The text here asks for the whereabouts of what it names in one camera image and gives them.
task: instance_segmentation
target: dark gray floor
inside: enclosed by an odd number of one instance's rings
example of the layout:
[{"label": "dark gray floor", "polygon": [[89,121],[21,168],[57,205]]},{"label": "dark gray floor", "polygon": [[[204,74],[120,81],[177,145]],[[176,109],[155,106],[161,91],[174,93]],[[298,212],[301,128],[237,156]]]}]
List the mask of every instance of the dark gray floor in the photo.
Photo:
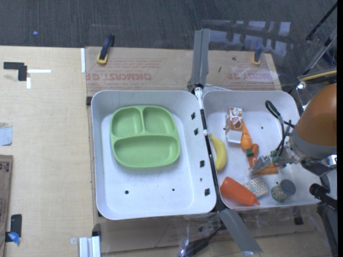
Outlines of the dark gray floor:
[{"label": "dark gray floor", "polygon": [[[260,38],[287,90],[337,25],[335,10],[314,40],[305,40],[336,1],[0,0],[0,45],[101,46],[106,34],[113,33],[117,47],[193,49],[194,31],[210,28],[211,49],[251,50]],[[249,21],[266,25],[260,31],[249,27]]]}]

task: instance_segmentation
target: can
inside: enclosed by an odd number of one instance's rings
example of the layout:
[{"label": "can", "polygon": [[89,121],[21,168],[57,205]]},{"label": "can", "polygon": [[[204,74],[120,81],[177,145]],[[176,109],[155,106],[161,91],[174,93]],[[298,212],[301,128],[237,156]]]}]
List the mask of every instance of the can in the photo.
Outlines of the can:
[{"label": "can", "polygon": [[296,192],[296,187],[291,180],[284,179],[276,186],[272,187],[271,194],[273,199],[278,202],[284,201],[289,196],[294,195]]}]

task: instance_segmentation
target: carrot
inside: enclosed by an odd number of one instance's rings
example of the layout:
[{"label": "carrot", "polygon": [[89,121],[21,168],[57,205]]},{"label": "carrot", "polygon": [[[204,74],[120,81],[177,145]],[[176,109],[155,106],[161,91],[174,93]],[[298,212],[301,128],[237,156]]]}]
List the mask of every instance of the carrot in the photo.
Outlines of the carrot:
[{"label": "carrot", "polygon": [[242,123],[243,123],[243,132],[242,132],[242,138],[241,138],[241,147],[243,148],[243,150],[248,150],[248,149],[251,149],[252,147],[252,138],[249,134],[247,126],[245,125],[245,122],[242,121]]},{"label": "carrot", "polygon": [[253,156],[249,157],[249,165],[252,168],[257,160],[257,153],[258,153],[259,145],[254,143],[252,144],[251,150],[253,152]]}]

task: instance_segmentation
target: yellow cable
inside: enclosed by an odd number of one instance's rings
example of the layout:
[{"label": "yellow cable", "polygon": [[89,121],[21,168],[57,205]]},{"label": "yellow cable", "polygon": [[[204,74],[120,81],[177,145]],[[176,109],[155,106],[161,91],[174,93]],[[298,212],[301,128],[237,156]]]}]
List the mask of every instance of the yellow cable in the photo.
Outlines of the yellow cable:
[{"label": "yellow cable", "polygon": [[314,74],[314,75],[311,75],[311,76],[306,76],[304,78],[300,78],[299,81],[303,81],[304,82],[304,81],[316,79],[316,78],[323,77],[323,76],[326,76],[326,75],[331,75],[331,74],[337,74],[337,70],[326,71],[326,72]]}]

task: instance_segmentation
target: yellow banana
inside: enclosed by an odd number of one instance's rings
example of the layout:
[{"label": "yellow banana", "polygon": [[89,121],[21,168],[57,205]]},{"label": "yellow banana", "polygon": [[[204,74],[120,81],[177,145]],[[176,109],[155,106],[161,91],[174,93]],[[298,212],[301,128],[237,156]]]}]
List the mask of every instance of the yellow banana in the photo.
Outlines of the yellow banana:
[{"label": "yellow banana", "polygon": [[209,134],[210,138],[212,139],[215,153],[216,153],[216,158],[215,158],[215,168],[217,170],[221,170],[225,167],[227,163],[227,151],[226,147],[223,143],[222,140],[218,139],[217,137],[213,136],[212,133]]}]

